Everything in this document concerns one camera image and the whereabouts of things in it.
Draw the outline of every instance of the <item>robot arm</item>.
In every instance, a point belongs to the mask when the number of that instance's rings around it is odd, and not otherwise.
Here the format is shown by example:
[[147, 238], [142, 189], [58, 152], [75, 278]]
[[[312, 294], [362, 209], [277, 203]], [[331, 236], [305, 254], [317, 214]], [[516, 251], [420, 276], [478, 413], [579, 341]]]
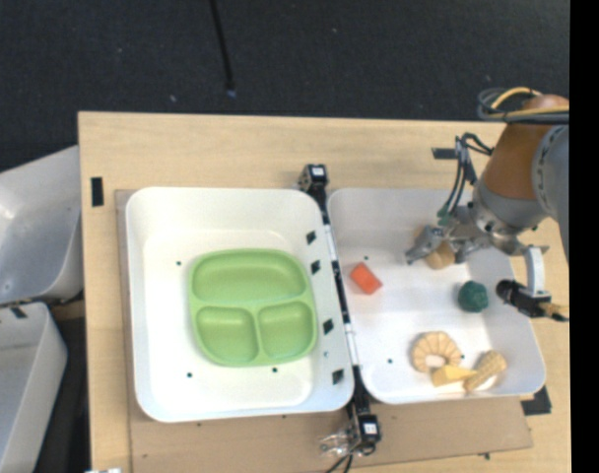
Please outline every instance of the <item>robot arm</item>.
[[[519, 109], [501, 109], [515, 99], [523, 101]], [[546, 314], [564, 320], [550, 304], [551, 297], [538, 289], [542, 266], [536, 262], [536, 248], [524, 245], [518, 236], [552, 217], [559, 224], [568, 262], [568, 100], [526, 88], [488, 90], [480, 95], [479, 114], [507, 125], [494, 149], [474, 135], [456, 139], [455, 186], [438, 212], [437, 225], [426, 226], [406, 251], [407, 262], [425, 258], [431, 264], [441, 254], [441, 264], [447, 266], [489, 246], [508, 255], [522, 255], [529, 285], [499, 283], [499, 295], [531, 316]], [[490, 156], [479, 179], [470, 164], [469, 149]], [[462, 206], [458, 203], [466, 180], [474, 189], [472, 201]]]

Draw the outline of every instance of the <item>wooden table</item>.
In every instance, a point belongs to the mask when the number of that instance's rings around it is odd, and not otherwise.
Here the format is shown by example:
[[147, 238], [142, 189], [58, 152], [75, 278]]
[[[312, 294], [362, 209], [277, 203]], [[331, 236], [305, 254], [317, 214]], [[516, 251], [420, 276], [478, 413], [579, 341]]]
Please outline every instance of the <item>wooden table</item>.
[[[135, 473], [230, 471], [237, 465], [241, 467], [234, 471], [324, 471], [333, 459], [318, 457], [319, 433], [326, 435], [344, 422], [336, 412], [174, 425], [144, 416], [127, 381], [129, 339], [118, 267], [116, 191], [153, 185], [290, 187], [308, 163], [326, 164], [332, 190], [446, 189], [452, 185], [455, 162], [434, 160], [431, 148], [452, 147], [454, 137], [466, 131], [494, 145], [502, 125], [80, 113], [93, 467]], [[476, 169], [483, 170], [485, 157], [473, 158]], [[548, 220], [523, 241], [551, 247], [545, 254], [547, 288], [555, 302], [567, 304], [568, 266], [557, 225]], [[512, 264], [524, 282], [522, 260]], [[553, 413], [525, 419], [518, 398], [483, 398], [483, 403], [463, 407], [375, 405], [385, 439], [375, 454], [355, 460], [355, 470], [570, 471], [568, 324], [548, 319], [533, 324], [547, 366]], [[496, 451], [490, 460], [478, 455]]]

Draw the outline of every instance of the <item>green ball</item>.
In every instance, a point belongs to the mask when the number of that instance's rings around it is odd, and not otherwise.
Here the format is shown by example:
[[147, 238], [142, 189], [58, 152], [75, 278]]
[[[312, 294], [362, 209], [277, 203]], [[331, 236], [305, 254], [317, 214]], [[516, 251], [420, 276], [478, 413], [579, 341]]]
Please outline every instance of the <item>green ball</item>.
[[457, 296], [459, 306], [465, 311], [482, 311], [488, 306], [486, 286], [469, 280], [459, 290]]

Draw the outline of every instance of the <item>white tray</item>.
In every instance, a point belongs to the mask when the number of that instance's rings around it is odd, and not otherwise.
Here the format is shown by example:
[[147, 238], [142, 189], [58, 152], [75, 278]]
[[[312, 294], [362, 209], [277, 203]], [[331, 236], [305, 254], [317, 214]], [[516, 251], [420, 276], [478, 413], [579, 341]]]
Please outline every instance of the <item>white tray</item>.
[[[164, 422], [343, 407], [354, 389], [328, 241], [317, 204], [295, 190], [162, 188], [134, 193], [125, 208], [134, 385], [138, 403]], [[306, 235], [315, 232], [308, 244]], [[304, 358], [228, 368], [197, 347], [187, 301], [189, 262], [214, 250], [273, 248], [305, 264], [318, 338]], [[311, 275], [310, 265], [320, 261]], [[331, 320], [327, 334], [323, 323]], [[342, 371], [343, 378], [333, 373]]]
[[[424, 260], [406, 263], [404, 250], [412, 246], [414, 230], [434, 224], [447, 197], [448, 191], [439, 190], [341, 189], [329, 199], [363, 381], [385, 403], [465, 396], [459, 382], [434, 387], [428, 373], [414, 370], [409, 352], [416, 337], [427, 331], [448, 333], [465, 356], [465, 368], [490, 349], [506, 357], [508, 369], [474, 395], [533, 394], [545, 382], [529, 319], [502, 304], [495, 292], [499, 280], [513, 278], [507, 256], [490, 248], [443, 270], [432, 270]], [[362, 261], [383, 283], [373, 295], [349, 278]], [[468, 280], [487, 287], [490, 305], [482, 313], [464, 312], [457, 305], [457, 292]]]
[[83, 289], [78, 146], [0, 173], [0, 304]]
[[0, 308], [0, 473], [33, 471], [67, 363], [43, 303]]

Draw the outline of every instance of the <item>croissant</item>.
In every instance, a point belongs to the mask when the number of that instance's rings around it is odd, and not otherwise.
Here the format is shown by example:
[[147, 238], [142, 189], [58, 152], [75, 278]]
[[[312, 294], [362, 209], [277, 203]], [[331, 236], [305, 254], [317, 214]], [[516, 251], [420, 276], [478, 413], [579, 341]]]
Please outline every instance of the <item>croissant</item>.
[[419, 372], [428, 372], [427, 356], [440, 356], [451, 366], [461, 363], [462, 354], [455, 342], [443, 331], [431, 331], [422, 335], [411, 351], [412, 364]]

